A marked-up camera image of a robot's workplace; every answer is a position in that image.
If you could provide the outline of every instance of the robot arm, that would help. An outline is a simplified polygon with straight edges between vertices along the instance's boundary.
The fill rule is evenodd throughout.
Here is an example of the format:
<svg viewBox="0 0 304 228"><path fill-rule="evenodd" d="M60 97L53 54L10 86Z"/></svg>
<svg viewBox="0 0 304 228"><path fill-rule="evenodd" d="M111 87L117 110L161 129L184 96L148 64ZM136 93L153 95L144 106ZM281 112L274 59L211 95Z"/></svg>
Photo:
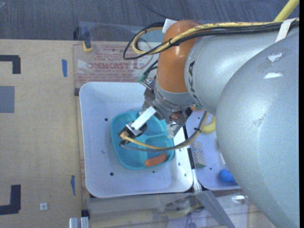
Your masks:
<svg viewBox="0 0 304 228"><path fill-rule="evenodd" d="M216 116L229 170L278 228L299 227L298 24L278 42L278 29L201 38L195 31L187 44L160 52L157 77L145 81L143 114L128 128L135 138L155 115L173 137L191 106L203 107ZM164 40L193 25L173 24Z"/></svg>

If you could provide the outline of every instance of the wire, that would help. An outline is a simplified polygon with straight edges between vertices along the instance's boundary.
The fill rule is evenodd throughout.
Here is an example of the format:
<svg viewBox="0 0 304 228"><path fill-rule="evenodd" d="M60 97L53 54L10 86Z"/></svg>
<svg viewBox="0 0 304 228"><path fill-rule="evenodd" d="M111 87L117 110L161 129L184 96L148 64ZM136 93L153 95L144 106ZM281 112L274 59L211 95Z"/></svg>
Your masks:
<svg viewBox="0 0 304 228"><path fill-rule="evenodd" d="M299 3L300 0L289 0L274 21L283 21L287 19Z"/></svg>
<svg viewBox="0 0 304 228"><path fill-rule="evenodd" d="M299 26L300 19L297 18L292 24L291 28L294 26ZM224 22L224 23L210 23L203 24L196 27L193 27L178 36L171 38L168 41L165 41L158 46L154 47L149 51L142 51L138 48L138 40L141 36L151 30L162 29L157 26L150 25L149 28L144 28L140 32L138 32L133 39L128 43L123 57L124 59L138 59L145 55L152 55L160 53L172 46L178 46L180 43L202 36L212 36L212 35L229 35L229 34L248 34L248 33L266 33L270 31L277 31L280 29L282 22ZM128 47L132 45L132 49L135 53L139 54L135 57L126 57L126 51Z"/></svg>
<svg viewBox="0 0 304 228"><path fill-rule="evenodd" d="M144 71L144 75L146 75L147 73L151 72L152 70L156 69L157 66L154 66L155 64L158 63L158 60L156 60L155 62L153 62L148 68L146 71Z"/></svg>
<svg viewBox="0 0 304 228"><path fill-rule="evenodd" d="M168 17L168 16L166 16L166 15L163 15L163 14L157 12L157 11L154 10L153 8L151 8L149 5L147 5L146 2L144 2L144 0L139 0L139 1L142 3L143 6L145 6L147 9L149 9L149 10L152 11L153 13L156 13L157 15L159 15L159 16L161 16L161 17L164 17L164 18L166 18L166 19L172 19L172 18L170 18L170 17ZM186 6L185 6L185 3L184 3L184 0L181 0L181 4L182 4L182 8L183 8L183 10L184 10L185 18L188 18L188 16L187 16L188 13L186 12Z"/></svg>
<svg viewBox="0 0 304 228"><path fill-rule="evenodd" d="M212 117L210 123L204 126L203 133L212 133L215 131L215 116Z"/></svg>
<svg viewBox="0 0 304 228"><path fill-rule="evenodd" d="M194 133L188 139L186 139L185 141L183 141L180 144L177 144L173 147L159 147L159 146L154 146L154 145L149 145L149 144L146 144L146 143L142 143L138 140L135 140L135 139L129 137L128 133L126 133L126 132L124 132L125 134L124 133L121 134L121 138L123 140L120 142L120 146L123 147L123 148L126 148L126 149L145 151L145 152L169 151L169 150L176 150L176 149L183 148L183 147L191 144L196 139L196 137L199 135L199 133L202 132L208 115L209 115L209 113L207 111L205 111L204 115L203 115L203 117L202 117L202 119L199 123L199 127L195 128ZM140 148L136 148L136 147L127 146L123 143L124 141L129 141L129 142L135 143L137 145L146 147L148 149L140 149Z"/></svg>

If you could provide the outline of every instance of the teal bowl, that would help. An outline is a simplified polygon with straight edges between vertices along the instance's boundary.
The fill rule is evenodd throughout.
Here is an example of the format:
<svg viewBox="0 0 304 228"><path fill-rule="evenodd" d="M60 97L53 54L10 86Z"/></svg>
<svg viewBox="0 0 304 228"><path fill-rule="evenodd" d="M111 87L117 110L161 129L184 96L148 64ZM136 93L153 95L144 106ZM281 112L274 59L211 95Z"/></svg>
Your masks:
<svg viewBox="0 0 304 228"><path fill-rule="evenodd" d="M164 165L169 162L174 156L174 150L163 152L144 152L137 150L130 150L119 145L122 140L118 133L126 126L126 124L135 121L139 117L139 111L128 111L116 115L111 121L111 140L115 154L119 162L126 168L131 170L143 170L147 168L145 161L159 156L161 153L167 154L167 160L159 165ZM159 121L155 116L147 121L147 130L136 140L154 146L172 147L174 145L172 139L167 138L167 124L164 120ZM140 145L130 142L127 144L130 147L146 149Z"/></svg>

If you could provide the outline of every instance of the black tape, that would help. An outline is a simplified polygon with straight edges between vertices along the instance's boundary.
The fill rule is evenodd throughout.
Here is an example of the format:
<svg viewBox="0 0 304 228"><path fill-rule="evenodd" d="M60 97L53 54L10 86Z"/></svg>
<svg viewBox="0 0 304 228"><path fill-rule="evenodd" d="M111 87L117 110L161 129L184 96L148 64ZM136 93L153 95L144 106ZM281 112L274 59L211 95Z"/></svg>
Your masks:
<svg viewBox="0 0 304 228"><path fill-rule="evenodd" d="M188 132L187 132L186 125L183 125L182 129L184 130L185 139L188 139Z"/></svg>
<svg viewBox="0 0 304 228"><path fill-rule="evenodd" d="M87 210L87 209L81 210L81 217L88 217L90 219L89 210Z"/></svg>
<svg viewBox="0 0 304 228"><path fill-rule="evenodd" d="M80 88L74 88L74 95L79 95Z"/></svg>
<svg viewBox="0 0 304 228"><path fill-rule="evenodd" d="M187 150L188 150L188 155L189 155L191 169L195 169L195 164L194 164L194 159L193 159L193 155L192 155L192 150L191 150L191 148L188 148Z"/></svg>
<svg viewBox="0 0 304 228"><path fill-rule="evenodd" d="M91 48L91 40L90 40L90 33L89 33L89 29L87 28L87 26L84 26L82 28L83 30L83 34L84 34L84 39L85 39L85 46L87 49Z"/></svg>
<svg viewBox="0 0 304 228"><path fill-rule="evenodd" d="M12 62L12 73L21 74L21 59L18 55L0 55L0 62Z"/></svg>
<svg viewBox="0 0 304 228"><path fill-rule="evenodd" d="M21 185L10 187L10 204L0 206L0 215L18 214L21 210Z"/></svg>

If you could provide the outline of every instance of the white tray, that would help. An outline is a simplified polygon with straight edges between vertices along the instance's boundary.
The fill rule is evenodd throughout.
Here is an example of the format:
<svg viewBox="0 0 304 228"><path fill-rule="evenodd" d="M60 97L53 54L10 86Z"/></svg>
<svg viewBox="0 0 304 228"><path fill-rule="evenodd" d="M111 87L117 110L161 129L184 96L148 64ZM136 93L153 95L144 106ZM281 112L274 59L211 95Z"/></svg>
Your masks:
<svg viewBox="0 0 304 228"><path fill-rule="evenodd" d="M198 127L200 118L203 116L203 111L194 111L186 122L186 129L188 136L194 132L194 127ZM212 115L209 114L207 122L212 120ZM221 160L220 149L217 145L216 132L200 133L195 141L199 142L202 146L205 156L205 167L196 168L196 175L200 184L209 190L231 190L240 189L236 183L220 182L218 174L222 169L228 169L224 162Z"/></svg>
<svg viewBox="0 0 304 228"><path fill-rule="evenodd" d="M193 184L186 147L176 150L170 162L155 168L130 170L118 161L110 138L111 120L118 113L140 109L144 91L139 83L114 82L90 82L80 89L85 183L96 197L184 192ZM181 129L174 144L184 139Z"/></svg>

